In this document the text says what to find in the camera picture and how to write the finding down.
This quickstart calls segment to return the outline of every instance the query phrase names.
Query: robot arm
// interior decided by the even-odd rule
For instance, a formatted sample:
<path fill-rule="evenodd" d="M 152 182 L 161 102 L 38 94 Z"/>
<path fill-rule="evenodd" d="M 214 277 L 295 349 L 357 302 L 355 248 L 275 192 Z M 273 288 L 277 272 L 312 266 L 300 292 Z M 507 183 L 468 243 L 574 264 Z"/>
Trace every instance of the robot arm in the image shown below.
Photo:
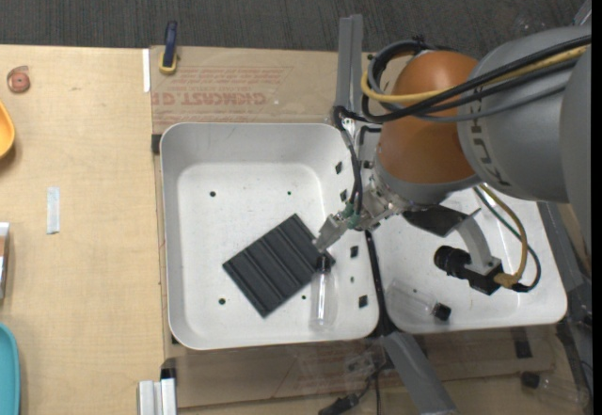
<path fill-rule="evenodd" d="M 348 229 L 373 230 L 401 214 L 427 230 L 437 226 L 439 235 L 457 229 L 467 246 L 480 247 L 470 253 L 468 271 L 454 271 L 479 289 L 483 279 L 499 275 L 499 260 L 475 241 L 470 216 L 439 203 L 454 191 L 488 184 L 524 200 L 570 202 L 591 253 L 591 25 L 512 41 L 481 61 L 415 43 L 393 95 L 380 90 L 380 75 L 392 58 L 407 53 L 410 41 L 397 44 L 405 50 L 393 44 L 372 59 L 363 78 L 363 112 L 333 110 L 335 117 L 381 123 L 382 131 L 360 209 L 331 215 L 318 248 L 326 250 Z M 368 95 L 388 112 L 372 114 Z M 436 259 L 452 269 L 443 253 Z"/>

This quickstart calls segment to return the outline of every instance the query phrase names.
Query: small black object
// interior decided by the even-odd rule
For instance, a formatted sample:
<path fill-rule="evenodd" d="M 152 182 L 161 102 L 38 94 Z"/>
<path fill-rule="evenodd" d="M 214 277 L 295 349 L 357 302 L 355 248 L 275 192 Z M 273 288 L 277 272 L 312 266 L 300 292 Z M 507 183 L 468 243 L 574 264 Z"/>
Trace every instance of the small black object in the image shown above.
<path fill-rule="evenodd" d="M 161 136 L 162 136 L 162 134 L 150 135 L 150 148 L 152 149 L 152 152 L 155 154 L 160 153 Z"/>
<path fill-rule="evenodd" d="M 531 287 L 523 283 L 515 283 L 512 285 L 511 289 L 517 293 L 528 293 L 531 290 Z"/>
<path fill-rule="evenodd" d="M 481 275 L 466 268 L 471 263 L 470 254 L 455 247 L 442 246 L 435 253 L 436 267 L 445 271 L 448 276 L 466 279 L 470 288 L 486 295 L 494 294 L 499 289 L 499 284 L 494 281 L 494 277 L 498 273 L 503 273 L 502 265 L 498 264 L 486 275 Z"/>
<path fill-rule="evenodd" d="M 435 305 L 435 309 L 433 310 L 433 316 L 441 321 L 448 321 L 451 314 L 452 309 L 443 303 L 437 303 Z"/>
<path fill-rule="evenodd" d="M 343 398 L 337 398 L 332 405 L 326 408 L 322 408 L 318 415 L 339 415 L 347 410 L 351 410 L 359 403 L 359 397 L 357 395 L 347 395 Z"/>
<path fill-rule="evenodd" d="M 171 67 L 176 56 L 176 37 L 178 31 L 178 23 L 176 21 L 167 22 L 165 43 L 166 49 L 163 54 L 163 67 Z"/>
<path fill-rule="evenodd" d="M 298 215 L 292 215 L 226 261 L 223 266 L 265 317 L 309 284 L 323 256 Z M 328 262 L 335 260 L 325 255 Z"/>
<path fill-rule="evenodd" d="M 402 216 L 412 226 L 441 237 L 446 237 L 469 217 L 440 204 L 421 211 L 403 211 Z"/>
<path fill-rule="evenodd" d="M 166 380 L 168 378 L 176 379 L 176 369 L 175 368 L 162 368 L 160 378 L 162 380 Z"/>
<path fill-rule="evenodd" d="M 593 317 L 588 313 L 585 316 L 583 316 L 583 319 L 581 320 L 581 323 L 583 325 L 585 325 L 586 327 L 593 327 L 594 326 L 594 319 Z"/>
<path fill-rule="evenodd" d="M 418 34 L 415 35 L 414 37 L 412 37 L 412 40 L 417 42 L 418 45 L 420 46 L 420 48 L 424 49 L 424 45 L 426 44 L 426 38 L 424 37 L 423 34 Z"/>
<path fill-rule="evenodd" d="M 518 359 L 530 359 L 533 358 L 531 352 L 531 344 L 529 343 L 529 337 L 527 331 L 523 327 L 515 327 L 511 330 L 512 338 L 515 341 L 515 352 Z"/>
<path fill-rule="evenodd" d="M 321 255 L 316 261 L 316 272 L 318 273 L 330 273 L 331 267 L 330 258 L 325 254 Z"/>
<path fill-rule="evenodd" d="M 520 382 L 523 384 L 523 387 L 528 387 L 530 389 L 539 387 L 541 378 L 541 376 L 533 372 L 523 372 L 520 374 Z"/>

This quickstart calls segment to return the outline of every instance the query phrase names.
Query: wooden table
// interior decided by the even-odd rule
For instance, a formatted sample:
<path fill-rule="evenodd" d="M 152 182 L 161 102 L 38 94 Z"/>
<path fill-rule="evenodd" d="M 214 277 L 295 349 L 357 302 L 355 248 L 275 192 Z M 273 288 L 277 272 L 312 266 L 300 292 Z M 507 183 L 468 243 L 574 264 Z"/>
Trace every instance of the wooden table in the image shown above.
<path fill-rule="evenodd" d="M 142 51 L 0 46 L 0 75 L 19 65 L 30 68 L 26 93 L 0 82 L 17 133 L 0 160 L 0 220 L 12 235 L 0 321 L 20 348 L 22 414 L 135 414 L 137 382 L 157 379 L 164 361 Z M 60 188 L 55 234 L 46 233 L 51 186 Z M 570 374 L 555 349 L 558 370 Z M 516 376 L 446 386 L 466 414 L 566 413 L 540 406 Z M 373 413 L 369 396 L 358 413 Z M 403 390 L 384 397 L 385 408 L 415 413 Z M 186 412 L 315 413 L 333 398 Z"/>

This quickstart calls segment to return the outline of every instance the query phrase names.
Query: black cable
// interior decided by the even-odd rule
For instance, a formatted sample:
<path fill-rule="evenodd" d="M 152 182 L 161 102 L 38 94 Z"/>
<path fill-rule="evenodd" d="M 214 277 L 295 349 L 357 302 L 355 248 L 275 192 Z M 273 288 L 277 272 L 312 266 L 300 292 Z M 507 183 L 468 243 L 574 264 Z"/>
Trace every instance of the black cable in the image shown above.
<path fill-rule="evenodd" d="M 410 105 L 401 110 L 391 112 L 389 114 L 385 114 L 382 116 L 375 116 L 370 113 L 370 108 L 369 108 L 369 99 L 370 98 L 368 96 L 366 96 L 365 94 L 363 94 L 362 95 L 362 110 L 364 113 L 364 117 L 367 120 L 369 120 L 370 122 L 382 123 L 382 122 L 389 122 L 391 120 L 401 119 L 405 116 L 419 114 L 419 113 L 422 113 L 428 107 L 432 107 L 435 104 L 439 104 L 442 101 L 446 101 L 446 100 L 450 99 L 451 97 L 454 97 L 458 94 L 466 92 L 467 90 L 472 90 L 474 88 L 481 87 L 483 84 L 485 84 L 489 81 L 495 80 L 496 78 L 498 78 L 506 73 L 516 71 L 523 67 L 527 67 L 530 64 L 533 64 L 534 62 L 543 60 L 547 57 L 554 56 L 556 54 L 560 54 L 567 50 L 571 50 L 571 49 L 574 49 L 577 47 L 581 47 L 583 45 L 587 45 L 588 43 L 591 43 L 591 42 L 592 42 L 592 36 L 588 35 L 588 36 L 580 37 L 578 39 L 569 40 L 569 41 L 566 41 L 563 43 L 552 45 L 551 47 L 547 47 L 546 49 L 543 49 L 539 52 L 530 54 L 529 56 L 521 57 L 508 64 L 500 66 L 492 71 L 489 71 L 482 75 L 474 77 L 474 78 L 466 81 L 465 83 L 460 84 L 459 86 L 456 86 L 454 88 L 449 88 L 429 99 L 425 99 L 424 101 L 420 101 L 419 103 Z M 379 63 L 377 61 L 377 58 L 375 57 L 371 62 L 371 66 L 378 66 L 379 69 L 382 68 L 382 70 L 383 70 L 386 67 L 386 64 L 382 65 L 382 62 Z M 370 84 L 371 88 L 373 88 L 375 86 L 375 82 L 371 83 L 370 80 L 369 80 L 369 84 Z"/>
<path fill-rule="evenodd" d="M 376 415 L 382 415 L 383 413 L 383 404 L 380 398 L 380 386 L 378 383 L 378 377 L 380 376 L 380 370 L 376 372 L 374 376 L 374 392 L 376 393 Z"/>
<path fill-rule="evenodd" d="M 378 324 L 371 336 L 387 336 L 393 332 L 393 324 L 388 318 L 387 305 L 385 302 L 385 290 L 380 276 L 380 267 L 378 266 L 378 255 L 376 254 L 376 245 L 372 238 L 372 233 L 364 231 L 366 236 L 366 245 L 368 246 L 368 256 L 372 269 L 372 278 L 374 280 L 374 290 L 376 291 L 376 302 L 378 303 Z"/>
<path fill-rule="evenodd" d="M 376 410 L 380 415 L 380 411 L 378 411 L 381 405 L 380 402 L 380 388 L 378 385 L 378 377 L 383 369 L 387 366 L 387 364 L 383 364 L 380 367 L 376 368 L 370 375 L 366 377 L 366 386 L 360 393 L 350 393 L 342 398 L 337 398 L 334 403 L 330 404 L 328 407 L 322 408 L 318 415 L 340 415 L 341 413 L 350 410 L 359 404 L 359 401 L 368 393 L 370 390 L 370 386 L 372 382 L 374 382 L 374 389 L 376 391 Z"/>
<path fill-rule="evenodd" d="M 576 63 L 577 63 L 577 61 L 575 59 L 565 60 L 564 62 L 559 62 L 558 64 L 544 67 L 542 69 L 538 69 L 537 71 L 528 72 L 528 73 L 525 73 L 524 75 L 520 75 L 514 79 L 505 81 L 505 82 L 498 84 L 496 86 L 493 86 L 491 88 L 481 90 L 480 92 L 475 91 L 471 94 L 468 94 L 467 96 L 462 97 L 461 99 L 456 99 L 455 101 L 450 101 L 448 103 L 437 104 L 433 107 L 429 107 L 423 111 L 423 114 L 432 114 L 435 112 L 440 112 L 442 110 L 450 109 L 452 107 L 458 107 L 460 105 L 470 104 L 472 102 L 480 101 L 481 99 L 484 99 L 485 97 L 489 97 L 491 95 L 498 94 L 502 91 L 509 90 L 511 88 L 517 88 L 519 86 L 522 86 L 524 84 L 532 82 L 540 77 L 544 77 L 546 75 L 551 75 L 552 73 L 570 69 L 571 67 L 574 67 Z M 398 112 L 398 111 L 404 109 L 404 107 L 400 108 L 399 106 L 397 106 L 395 104 L 387 104 L 387 103 L 380 103 L 380 104 L 383 105 L 386 109 L 391 110 L 393 112 Z M 424 119 L 424 120 L 440 119 L 440 118 L 437 118 L 434 116 L 428 116 L 428 115 L 414 114 L 414 116 L 418 117 L 419 119 Z"/>
<path fill-rule="evenodd" d="M 475 119 L 486 118 L 488 116 L 494 116 L 494 115 L 500 114 L 502 112 L 516 109 L 522 105 L 541 101 L 542 99 L 545 99 L 545 97 L 551 97 L 553 95 L 560 94 L 560 93 L 564 92 L 565 87 L 566 87 L 566 84 L 561 85 L 561 86 L 556 86 L 554 88 L 546 88 L 536 94 L 532 94 L 529 96 L 523 96 L 514 101 L 510 101 L 507 104 L 499 104 L 499 105 L 496 105 L 495 107 L 489 107 L 487 109 L 481 109 L 480 104 L 479 104 L 478 108 L 476 108 L 476 109 L 473 109 L 471 106 L 470 111 L 467 114 L 457 114 L 454 116 L 440 116 L 440 117 L 439 116 L 416 116 L 416 118 L 422 119 L 422 120 L 427 120 L 429 122 L 436 122 L 436 123 L 450 123 L 450 122 L 457 123 L 457 122 L 463 122 L 466 120 L 475 120 Z"/>
<path fill-rule="evenodd" d="M 341 105 L 337 105 L 332 110 L 332 121 L 335 127 L 341 131 L 343 140 L 345 141 L 345 145 L 347 146 L 347 149 L 351 154 L 351 168 L 354 172 L 354 186 L 352 188 L 352 193 L 349 198 L 349 201 L 356 205 L 356 214 L 359 215 L 361 213 L 361 206 L 364 197 L 364 188 L 361 181 L 361 165 L 359 164 L 359 159 L 357 158 L 354 141 L 342 125 L 344 118 L 348 117 L 349 114 L 353 113 L 349 112 Z"/>
<path fill-rule="evenodd" d="M 516 239 L 518 239 L 520 241 L 520 234 L 518 232 L 516 232 L 516 230 L 510 225 L 510 223 L 508 223 L 508 221 L 506 221 L 494 209 L 494 207 L 489 203 L 489 201 L 487 200 L 487 198 L 485 197 L 485 195 L 483 194 L 481 189 L 479 189 L 478 187 L 475 186 L 472 188 L 472 190 L 477 194 L 477 196 L 483 202 L 483 204 L 486 206 L 486 208 L 489 211 L 491 211 L 491 214 L 494 215 L 499 220 L 499 222 L 501 224 L 503 224 L 516 237 Z M 537 256 L 537 254 L 535 253 L 535 251 L 533 250 L 533 248 L 531 246 L 527 245 L 527 249 L 529 251 L 529 254 L 532 256 L 533 261 L 535 262 L 535 278 L 533 279 L 532 283 L 529 285 L 525 285 L 523 283 L 516 283 L 515 285 L 513 285 L 512 289 L 519 293 L 528 293 L 529 291 L 531 291 L 535 286 L 537 286 L 540 278 L 542 277 L 542 265 L 539 261 L 539 256 Z"/>
<path fill-rule="evenodd" d="M 380 127 L 368 127 L 367 125 L 362 125 L 359 129 L 359 145 L 364 145 L 364 139 L 366 138 L 366 133 L 379 133 L 381 132 Z"/>
<path fill-rule="evenodd" d="M 416 55 L 423 50 L 438 50 L 434 45 L 430 45 L 420 38 L 417 40 L 399 40 L 387 45 L 385 48 L 376 53 L 370 61 L 368 67 L 369 81 L 374 85 L 374 79 L 371 75 L 374 72 L 382 72 L 387 67 L 387 64 L 395 57 L 400 54 L 411 52 Z"/>
<path fill-rule="evenodd" d="M 590 369 L 590 372 L 592 372 L 592 375 L 594 374 L 594 367 L 592 365 L 590 365 L 587 361 L 585 361 L 584 359 L 581 361 L 581 364 Z"/>

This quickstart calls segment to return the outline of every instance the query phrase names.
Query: black rubber mat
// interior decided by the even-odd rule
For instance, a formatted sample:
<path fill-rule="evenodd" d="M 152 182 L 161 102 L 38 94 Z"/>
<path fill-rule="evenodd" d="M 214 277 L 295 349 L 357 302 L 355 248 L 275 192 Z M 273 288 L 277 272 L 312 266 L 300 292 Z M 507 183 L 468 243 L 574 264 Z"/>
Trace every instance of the black rubber mat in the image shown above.
<path fill-rule="evenodd" d="M 320 256 L 313 239 L 292 215 L 226 261 L 224 269 L 265 317 L 311 281 Z"/>

